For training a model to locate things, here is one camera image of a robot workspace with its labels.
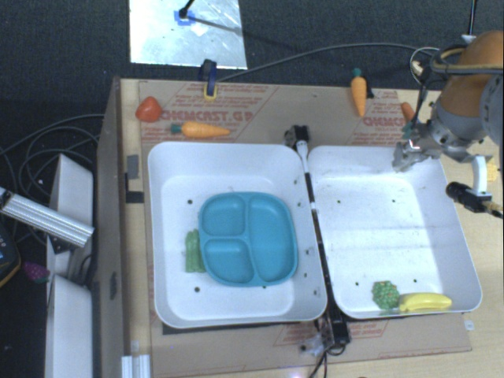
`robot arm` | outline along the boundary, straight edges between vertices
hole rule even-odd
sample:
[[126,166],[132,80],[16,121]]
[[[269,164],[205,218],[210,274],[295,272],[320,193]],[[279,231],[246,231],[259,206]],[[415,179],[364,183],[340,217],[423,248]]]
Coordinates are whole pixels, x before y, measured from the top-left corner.
[[[486,176],[485,160],[481,161],[484,157],[471,155],[467,149],[488,135],[500,147],[502,175],[503,36],[502,31],[487,32],[467,47],[457,46],[433,57],[430,69],[450,77],[432,106],[431,119],[423,124],[414,117],[408,125],[406,142],[397,144],[392,163],[396,171],[402,172],[416,162],[439,158],[441,154],[457,162],[472,163],[473,189],[451,184],[447,194],[472,211],[494,215],[495,208],[488,205],[491,195],[486,193],[486,178],[482,184]],[[451,64],[447,59],[454,54],[460,57]]]

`blue tape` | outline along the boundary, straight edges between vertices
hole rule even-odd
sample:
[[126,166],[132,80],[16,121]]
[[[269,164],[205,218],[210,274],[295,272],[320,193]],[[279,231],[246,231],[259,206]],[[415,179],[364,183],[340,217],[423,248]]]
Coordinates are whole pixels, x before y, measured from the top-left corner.
[[176,23],[178,25],[180,25],[181,27],[186,27],[188,25],[196,24],[196,21],[193,20],[193,18],[195,18],[195,14],[190,10],[187,11],[186,18],[180,18],[178,9],[173,12],[173,16],[175,18]]

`toy carrot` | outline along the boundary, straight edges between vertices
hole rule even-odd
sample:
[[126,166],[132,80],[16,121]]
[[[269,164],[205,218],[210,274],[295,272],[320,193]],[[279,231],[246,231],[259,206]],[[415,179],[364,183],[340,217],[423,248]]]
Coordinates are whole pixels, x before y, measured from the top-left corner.
[[154,97],[145,98],[136,109],[135,116],[142,122],[155,122],[161,116],[163,109]]
[[230,133],[226,128],[194,121],[188,121],[182,125],[172,124],[172,133],[180,132],[186,137],[192,137],[194,139],[208,139],[209,137],[219,137]]
[[361,75],[362,72],[360,69],[354,69],[352,73],[354,74],[354,78],[350,83],[352,98],[354,99],[354,104],[359,116],[363,117],[365,115],[365,99],[368,95],[367,83],[365,78]]
[[415,116],[415,111],[408,102],[403,102],[401,104],[401,111],[406,123],[410,122]]

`blue plate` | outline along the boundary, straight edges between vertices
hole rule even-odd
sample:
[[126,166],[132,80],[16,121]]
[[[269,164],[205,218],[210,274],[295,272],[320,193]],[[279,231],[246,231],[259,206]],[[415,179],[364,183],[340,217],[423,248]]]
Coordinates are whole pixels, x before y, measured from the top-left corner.
[[208,199],[199,212],[206,271],[222,284],[279,284],[298,267],[291,214],[277,197],[232,192]]

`black device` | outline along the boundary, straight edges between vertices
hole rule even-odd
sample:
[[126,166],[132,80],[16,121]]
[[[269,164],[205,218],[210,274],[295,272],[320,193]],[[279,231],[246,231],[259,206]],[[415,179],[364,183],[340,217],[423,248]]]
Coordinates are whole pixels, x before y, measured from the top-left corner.
[[11,235],[0,222],[0,287],[7,283],[21,267],[21,257]]

